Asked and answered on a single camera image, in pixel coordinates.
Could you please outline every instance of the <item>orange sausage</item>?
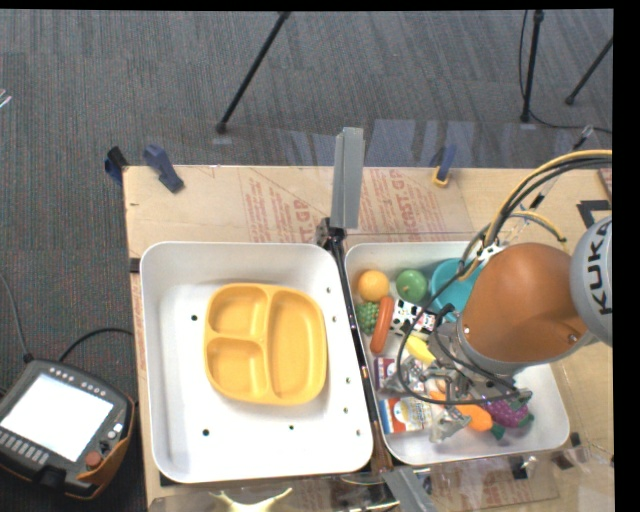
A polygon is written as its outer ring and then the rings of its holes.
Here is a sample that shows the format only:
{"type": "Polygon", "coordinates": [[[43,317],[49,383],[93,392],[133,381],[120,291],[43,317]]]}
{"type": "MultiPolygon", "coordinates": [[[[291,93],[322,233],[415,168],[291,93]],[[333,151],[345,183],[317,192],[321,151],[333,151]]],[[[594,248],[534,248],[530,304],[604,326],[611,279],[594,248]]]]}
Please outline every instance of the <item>orange sausage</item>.
{"type": "Polygon", "coordinates": [[[374,354],[382,352],[387,342],[387,335],[389,334],[389,327],[391,327],[391,317],[393,316],[395,303],[389,295],[382,297],[378,303],[378,318],[376,320],[376,326],[373,329],[373,334],[371,335],[371,344],[369,345],[371,352],[374,354]]]}
{"type": "MultiPolygon", "coordinates": [[[[446,398],[444,393],[440,393],[439,391],[435,390],[430,391],[429,394],[434,400],[444,400],[446,398]]],[[[473,430],[484,432],[485,430],[491,430],[491,427],[493,427],[491,414],[489,414],[479,405],[456,405],[456,409],[458,409],[465,416],[471,416],[471,421],[467,426],[469,428],[472,428],[473,430]]]]}

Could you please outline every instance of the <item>black pole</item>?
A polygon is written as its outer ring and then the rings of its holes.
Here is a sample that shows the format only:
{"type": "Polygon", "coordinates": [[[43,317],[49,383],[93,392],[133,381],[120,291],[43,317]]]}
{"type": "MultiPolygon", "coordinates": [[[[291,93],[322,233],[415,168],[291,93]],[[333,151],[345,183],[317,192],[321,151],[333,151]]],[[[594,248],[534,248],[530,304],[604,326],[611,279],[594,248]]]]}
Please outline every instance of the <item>black pole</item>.
{"type": "Polygon", "coordinates": [[[524,93],[524,107],[520,120],[523,123],[529,122],[529,106],[531,104],[531,89],[533,87],[533,70],[536,67],[536,53],[538,52],[538,36],[540,35],[540,24],[544,19],[542,9],[536,9],[533,15],[533,36],[531,38],[531,53],[529,54],[529,70],[527,71],[527,86],[524,93]]]}
{"type": "Polygon", "coordinates": [[[596,57],[596,60],[593,61],[593,64],[591,64],[591,67],[584,74],[584,76],[582,77],[582,80],[580,80],[578,85],[576,85],[576,88],[573,90],[573,92],[569,94],[569,96],[567,96],[567,98],[564,100],[564,102],[567,105],[573,105],[573,101],[576,99],[576,96],[580,92],[580,89],[582,89],[584,84],[587,83],[587,80],[589,80],[589,77],[591,76],[591,74],[595,71],[595,69],[598,67],[598,64],[600,64],[600,61],[604,59],[604,56],[607,54],[607,52],[612,46],[613,46],[613,36],[611,36],[611,39],[609,39],[609,42],[607,43],[607,45],[598,54],[598,56],[596,57]]]}
{"type": "Polygon", "coordinates": [[[253,78],[253,75],[260,67],[260,63],[262,62],[262,59],[264,59],[264,56],[269,51],[269,48],[271,47],[271,43],[273,43],[273,41],[275,40],[276,36],[278,35],[278,32],[280,31],[280,28],[282,27],[282,25],[284,25],[284,22],[287,21],[289,14],[291,14],[291,11],[280,12],[280,16],[278,16],[276,24],[271,29],[271,33],[269,34],[269,37],[267,37],[267,40],[262,45],[262,48],[260,49],[260,53],[258,53],[258,56],[253,61],[253,64],[251,65],[251,68],[249,69],[247,76],[245,76],[244,80],[240,84],[240,88],[236,92],[236,95],[231,101],[231,104],[229,105],[229,107],[227,108],[227,111],[224,113],[224,116],[222,116],[222,119],[218,122],[218,124],[216,124],[216,131],[218,133],[224,133],[227,131],[227,121],[231,118],[231,115],[233,114],[233,111],[235,110],[238,103],[240,102],[240,99],[242,98],[244,91],[246,90],[247,87],[249,87],[249,83],[251,83],[251,79],[253,78]]]}

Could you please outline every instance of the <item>screen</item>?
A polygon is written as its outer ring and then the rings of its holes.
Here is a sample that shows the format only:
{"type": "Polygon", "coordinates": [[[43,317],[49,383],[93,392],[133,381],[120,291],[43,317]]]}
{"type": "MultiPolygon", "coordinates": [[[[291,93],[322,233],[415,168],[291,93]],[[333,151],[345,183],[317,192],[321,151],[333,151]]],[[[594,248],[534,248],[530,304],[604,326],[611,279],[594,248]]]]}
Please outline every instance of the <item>screen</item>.
{"type": "Polygon", "coordinates": [[[75,462],[112,408],[106,400],[40,374],[0,426],[75,462]]]}

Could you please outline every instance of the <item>white tray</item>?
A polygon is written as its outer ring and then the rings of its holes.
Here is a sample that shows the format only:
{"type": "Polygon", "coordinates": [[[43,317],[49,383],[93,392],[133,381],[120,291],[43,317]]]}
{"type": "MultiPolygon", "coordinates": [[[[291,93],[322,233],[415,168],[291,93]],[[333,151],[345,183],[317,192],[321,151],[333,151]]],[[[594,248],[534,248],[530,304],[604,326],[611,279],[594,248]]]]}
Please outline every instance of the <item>white tray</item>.
{"type": "MultiPolygon", "coordinates": [[[[393,276],[406,268],[426,271],[437,262],[458,258],[463,254],[466,242],[408,242],[408,243],[363,243],[351,248],[345,258],[349,287],[356,289],[359,275],[368,269],[376,269],[389,276],[390,293],[395,294],[393,276]]],[[[358,302],[357,294],[354,303],[358,302]]],[[[374,356],[369,350],[371,337],[360,331],[363,349],[373,375],[374,356]]],[[[395,357],[400,347],[400,336],[390,334],[385,353],[395,357]]],[[[562,398],[547,364],[532,366],[516,376],[516,384],[533,392],[528,404],[535,416],[530,427],[507,429],[501,440],[489,432],[463,429],[441,443],[431,443],[428,434],[421,432],[394,433],[384,436],[387,448],[400,461],[411,465],[427,465],[439,462],[458,461],[508,455],[539,450],[554,449],[562,445],[569,435],[569,419],[562,398]]],[[[378,399],[392,395],[378,393],[378,399]]]]}
{"type": "Polygon", "coordinates": [[[373,439],[340,276],[312,244],[162,242],[140,264],[151,417],[158,469],[180,483],[346,473],[367,464],[373,439]],[[232,282],[295,288],[322,309],[328,370],[302,405],[226,398],[204,368],[211,294],[232,282]]]}

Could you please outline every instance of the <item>yellow divided tray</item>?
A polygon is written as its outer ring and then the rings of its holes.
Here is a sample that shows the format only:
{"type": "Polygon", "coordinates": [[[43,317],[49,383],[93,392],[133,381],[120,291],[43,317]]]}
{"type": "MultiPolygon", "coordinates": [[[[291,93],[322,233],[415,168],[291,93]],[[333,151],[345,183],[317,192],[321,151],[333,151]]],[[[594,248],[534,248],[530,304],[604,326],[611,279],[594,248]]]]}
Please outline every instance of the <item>yellow divided tray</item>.
{"type": "Polygon", "coordinates": [[[322,310],[293,288],[222,286],[207,306],[204,358],[209,382],[229,398],[276,405],[312,400],[327,372],[322,310]]]}

